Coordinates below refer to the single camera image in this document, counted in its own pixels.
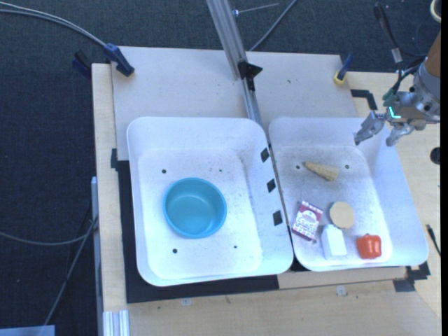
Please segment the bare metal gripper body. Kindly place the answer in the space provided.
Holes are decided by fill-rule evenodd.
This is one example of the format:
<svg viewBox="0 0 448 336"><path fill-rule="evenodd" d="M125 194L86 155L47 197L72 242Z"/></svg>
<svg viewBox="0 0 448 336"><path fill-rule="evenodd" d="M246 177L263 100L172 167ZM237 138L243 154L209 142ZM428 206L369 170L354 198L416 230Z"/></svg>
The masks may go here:
<svg viewBox="0 0 448 336"><path fill-rule="evenodd" d="M440 122L440 100L429 92L397 92L384 97L386 119L394 125L423 130Z"/></svg>

